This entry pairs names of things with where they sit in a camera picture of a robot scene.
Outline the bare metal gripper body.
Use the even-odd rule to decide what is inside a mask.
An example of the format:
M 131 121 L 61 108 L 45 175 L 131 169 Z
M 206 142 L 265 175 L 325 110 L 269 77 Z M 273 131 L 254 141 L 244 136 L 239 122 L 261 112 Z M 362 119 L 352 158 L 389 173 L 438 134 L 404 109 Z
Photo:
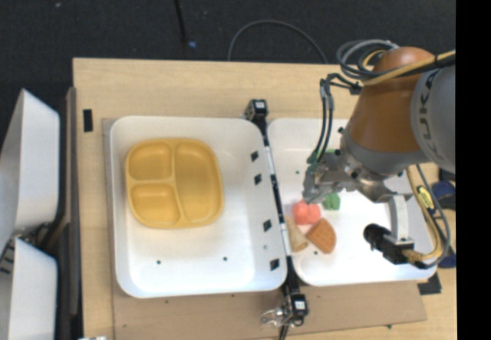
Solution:
M 413 194 L 391 190 L 385 182 L 388 176 L 372 172 L 361 166 L 348 152 L 326 152 L 318 162 L 318 187 L 323 182 L 336 181 L 339 191 L 358 191 L 373 203 L 387 203 L 393 196 L 402 196 L 408 201 Z

